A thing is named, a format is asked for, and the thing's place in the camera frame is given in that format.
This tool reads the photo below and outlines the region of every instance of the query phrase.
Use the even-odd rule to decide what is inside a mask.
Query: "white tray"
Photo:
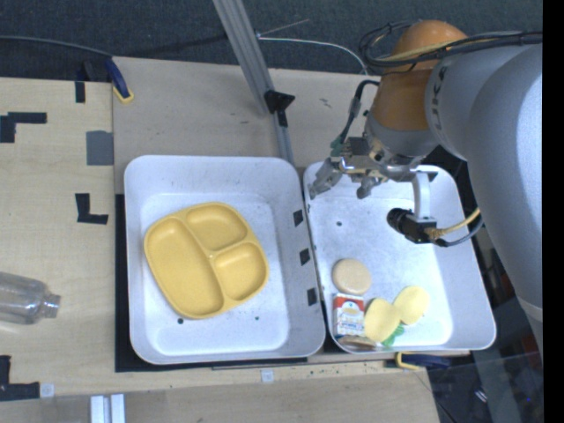
[[[307,357],[319,350],[323,312],[300,179],[289,163],[148,155],[127,166],[124,187],[130,339],[139,357],[178,364]],[[160,292],[143,240],[156,220],[211,201],[232,205],[248,221],[267,256],[270,277],[240,306],[190,320],[177,315]]]
[[[313,183],[321,165],[307,168],[305,189]],[[437,173],[430,189],[431,214],[438,226],[452,226],[463,220],[452,177],[438,167],[420,169]],[[342,258],[356,258],[372,273],[372,286],[364,295],[366,302],[375,297],[392,302],[402,288],[412,285],[423,286],[431,295],[426,314],[406,326],[392,347],[378,346],[377,352],[478,350],[492,344],[496,333],[494,317],[471,242],[439,248],[407,241],[388,225],[386,215],[395,207],[413,210],[412,185],[386,182],[361,200],[356,197],[358,187],[344,176],[334,188],[313,200],[306,193],[330,334],[333,336],[332,297],[338,291],[331,278],[333,265]],[[452,241],[467,233],[464,229],[445,238]]]

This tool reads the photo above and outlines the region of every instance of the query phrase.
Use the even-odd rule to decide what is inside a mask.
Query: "transparent bottle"
[[[43,282],[0,271],[0,320],[33,324],[55,318],[60,302]]]

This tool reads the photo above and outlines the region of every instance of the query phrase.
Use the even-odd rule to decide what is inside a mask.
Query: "table top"
[[[115,372],[115,194],[122,192],[124,166],[144,153],[276,156],[269,116],[256,111],[239,68],[115,61],[136,96],[128,106],[106,83],[86,82],[85,102],[77,103],[73,82],[0,78],[0,115],[48,116],[46,124],[18,124],[15,142],[0,144],[0,271],[43,280],[62,296],[55,319],[30,326],[0,323],[0,354],[11,356],[11,382],[51,383],[57,396],[258,384],[263,380],[258,367]],[[287,110],[296,167],[322,160],[362,76],[271,74],[281,92],[297,96]],[[182,84],[182,93],[171,91]],[[373,97],[367,92],[366,103]],[[174,127],[181,126],[191,136],[176,137],[175,143]],[[88,164],[86,139],[93,132],[114,134],[114,165]],[[243,144],[234,142],[239,139]],[[108,215],[106,224],[78,222],[78,193],[90,195],[90,213]],[[308,387],[323,377],[365,382],[385,374],[397,385],[390,386],[390,396],[411,390],[425,421],[436,421],[424,370],[405,374],[386,368],[382,357],[322,353],[304,364],[269,368],[274,382]],[[401,399],[388,403],[397,421],[404,421],[402,407],[409,407],[398,405]]]

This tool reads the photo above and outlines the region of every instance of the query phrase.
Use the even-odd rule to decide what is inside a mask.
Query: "wooden table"
[[[128,106],[110,84],[85,83],[85,102],[77,103],[73,82],[0,78],[0,115],[48,115],[45,124],[18,124],[15,142],[0,144],[0,271],[44,280],[62,295],[55,319],[0,323],[11,382],[50,383],[60,398],[127,393],[133,421],[155,421],[146,409],[159,406],[169,421],[184,421],[186,406],[201,413],[194,421],[263,421],[264,412],[276,421],[341,421],[349,412],[438,421],[425,370],[386,368],[377,355],[319,353],[269,367],[273,383],[261,383],[258,367],[115,372],[115,193],[124,166],[143,153],[276,155],[270,119],[257,113],[239,68],[115,61],[136,96]],[[362,77],[271,73],[277,89],[297,96],[287,110],[296,167],[322,160]],[[369,105],[374,91],[365,97]],[[114,134],[113,166],[87,164],[86,134],[98,130]],[[90,195],[90,213],[107,214],[107,224],[77,222],[77,193]],[[0,403],[0,421],[33,421],[46,405]]]

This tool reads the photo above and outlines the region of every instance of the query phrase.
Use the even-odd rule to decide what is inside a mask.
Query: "yellow divided plate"
[[[170,305],[188,318],[226,312],[259,293],[266,255],[247,221],[219,202],[159,219],[145,234],[145,255]]]

